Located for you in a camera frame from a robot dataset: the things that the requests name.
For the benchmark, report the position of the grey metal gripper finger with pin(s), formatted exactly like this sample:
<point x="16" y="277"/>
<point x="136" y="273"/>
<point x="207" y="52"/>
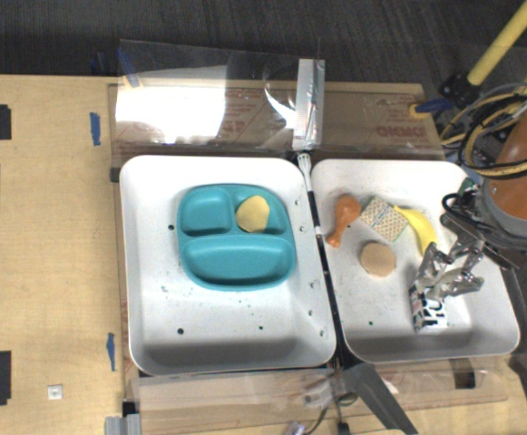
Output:
<point x="430" y="263"/>
<point x="465" y="281"/>

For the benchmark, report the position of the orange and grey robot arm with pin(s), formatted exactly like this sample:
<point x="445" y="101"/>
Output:
<point x="519" y="184"/>

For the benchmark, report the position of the patterned cream packet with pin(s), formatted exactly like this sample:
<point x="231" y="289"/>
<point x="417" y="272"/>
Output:
<point x="381" y="219"/>

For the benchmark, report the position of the blue divided plate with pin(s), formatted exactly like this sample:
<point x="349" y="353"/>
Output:
<point x="236" y="256"/>

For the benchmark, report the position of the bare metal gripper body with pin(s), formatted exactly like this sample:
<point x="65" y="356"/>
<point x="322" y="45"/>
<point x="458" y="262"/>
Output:
<point x="476" y="234"/>

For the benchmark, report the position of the black and white milk carton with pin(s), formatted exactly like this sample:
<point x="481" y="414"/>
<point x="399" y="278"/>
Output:
<point x="428" y="315"/>

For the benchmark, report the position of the white plastic tray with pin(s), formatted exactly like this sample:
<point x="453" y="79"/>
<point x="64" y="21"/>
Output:
<point x="381" y="315"/>
<point x="227" y="324"/>

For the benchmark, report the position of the yellow banana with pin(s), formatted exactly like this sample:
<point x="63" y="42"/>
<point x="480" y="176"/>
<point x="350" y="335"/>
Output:
<point x="424" y="231"/>

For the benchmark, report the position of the orange chicken drumstick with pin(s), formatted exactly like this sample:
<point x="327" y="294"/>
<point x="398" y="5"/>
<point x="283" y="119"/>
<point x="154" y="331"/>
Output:
<point x="347" y="211"/>

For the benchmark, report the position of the small white square piece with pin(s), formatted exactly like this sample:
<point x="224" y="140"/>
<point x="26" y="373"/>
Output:
<point x="55" y="391"/>

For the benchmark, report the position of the tan round biscuit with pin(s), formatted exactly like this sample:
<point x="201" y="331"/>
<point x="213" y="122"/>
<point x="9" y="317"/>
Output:
<point x="377" y="259"/>

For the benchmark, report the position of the yellow round biscuit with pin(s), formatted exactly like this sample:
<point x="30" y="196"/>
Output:
<point x="252" y="215"/>

